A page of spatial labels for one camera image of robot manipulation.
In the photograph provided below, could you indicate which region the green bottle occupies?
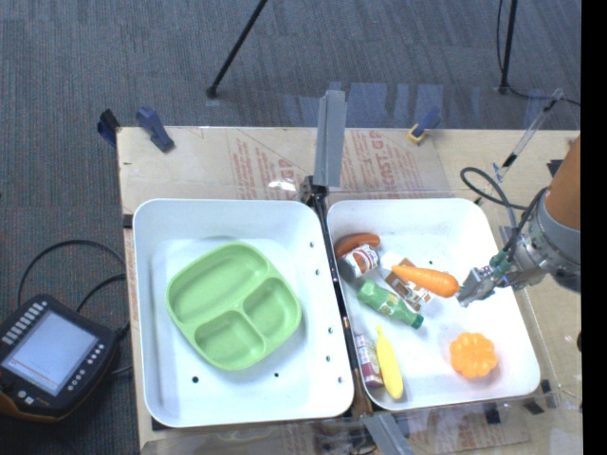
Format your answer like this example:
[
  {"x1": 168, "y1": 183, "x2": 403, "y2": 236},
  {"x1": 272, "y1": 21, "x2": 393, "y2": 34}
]
[{"x1": 356, "y1": 279, "x2": 425, "y2": 330}]

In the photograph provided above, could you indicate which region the white and brown carton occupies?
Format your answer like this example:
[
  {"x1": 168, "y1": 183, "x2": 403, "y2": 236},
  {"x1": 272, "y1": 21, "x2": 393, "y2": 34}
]
[{"x1": 380, "y1": 251, "x2": 435, "y2": 313}]

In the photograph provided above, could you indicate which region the white plastic tray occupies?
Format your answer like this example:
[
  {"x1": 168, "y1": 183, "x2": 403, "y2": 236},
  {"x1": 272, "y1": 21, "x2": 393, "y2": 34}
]
[
  {"x1": 132, "y1": 198, "x2": 356, "y2": 429},
  {"x1": 325, "y1": 197, "x2": 542, "y2": 412}
]

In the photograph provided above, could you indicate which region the orange pumpkin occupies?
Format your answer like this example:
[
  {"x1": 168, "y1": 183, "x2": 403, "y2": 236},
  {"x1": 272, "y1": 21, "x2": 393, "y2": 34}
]
[{"x1": 449, "y1": 332, "x2": 499, "y2": 380}]

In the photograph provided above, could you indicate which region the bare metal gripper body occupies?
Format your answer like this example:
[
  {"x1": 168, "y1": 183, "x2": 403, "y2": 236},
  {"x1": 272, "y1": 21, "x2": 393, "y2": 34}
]
[{"x1": 491, "y1": 234, "x2": 547, "y2": 290}]

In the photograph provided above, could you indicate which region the brown cardboard board red print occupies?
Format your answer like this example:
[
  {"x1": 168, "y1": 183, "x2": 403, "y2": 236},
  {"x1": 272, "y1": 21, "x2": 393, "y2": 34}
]
[{"x1": 116, "y1": 125, "x2": 546, "y2": 455}]

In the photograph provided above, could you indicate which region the black stand leg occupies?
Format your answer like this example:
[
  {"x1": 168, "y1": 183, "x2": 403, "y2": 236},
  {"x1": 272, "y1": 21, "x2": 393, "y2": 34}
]
[
  {"x1": 205, "y1": 0, "x2": 281, "y2": 100},
  {"x1": 497, "y1": 0, "x2": 524, "y2": 96}
]

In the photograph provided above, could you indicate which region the brown sausage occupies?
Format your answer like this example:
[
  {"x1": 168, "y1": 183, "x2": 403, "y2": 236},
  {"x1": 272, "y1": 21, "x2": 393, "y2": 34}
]
[{"x1": 333, "y1": 232, "x2": 382, "y2": 260}]

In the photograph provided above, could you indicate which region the small red and white can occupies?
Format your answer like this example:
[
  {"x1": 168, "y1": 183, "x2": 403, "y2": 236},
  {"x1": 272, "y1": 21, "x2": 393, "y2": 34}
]
[{"x1": 337, "y1": 244, "x2": 381, "y2": 283}]

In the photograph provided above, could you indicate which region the small red and white bottle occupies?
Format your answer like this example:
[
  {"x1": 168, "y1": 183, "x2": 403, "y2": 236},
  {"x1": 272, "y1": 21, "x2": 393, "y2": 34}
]
[{"x1": 354, "y1": 333, "x2": 385, "y2": 389}]

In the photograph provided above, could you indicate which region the yellow banana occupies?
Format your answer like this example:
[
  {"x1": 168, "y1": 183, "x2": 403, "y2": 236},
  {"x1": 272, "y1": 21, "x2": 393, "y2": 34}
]
[{"x1": 374, "y1": 324, "x2": 405, "y2": 401}]

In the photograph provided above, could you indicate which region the black block with wires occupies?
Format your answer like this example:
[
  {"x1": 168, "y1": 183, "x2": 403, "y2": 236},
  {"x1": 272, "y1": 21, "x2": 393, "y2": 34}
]
[{"x1": 299, "y1": 176, "x2": 329, "y2": 204}]

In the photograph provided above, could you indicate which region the orange carrot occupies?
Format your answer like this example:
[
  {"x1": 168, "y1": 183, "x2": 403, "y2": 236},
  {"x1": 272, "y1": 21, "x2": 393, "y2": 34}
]
[{"x1": 391, "y1": 264, "x2": 461, "y2": 300}]

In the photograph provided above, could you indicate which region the green divided plate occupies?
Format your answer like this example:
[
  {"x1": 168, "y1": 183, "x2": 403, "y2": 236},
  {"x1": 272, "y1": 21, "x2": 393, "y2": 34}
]
[{"x1": 164, "y1": 241, "x2": 304, "y2": 373}]

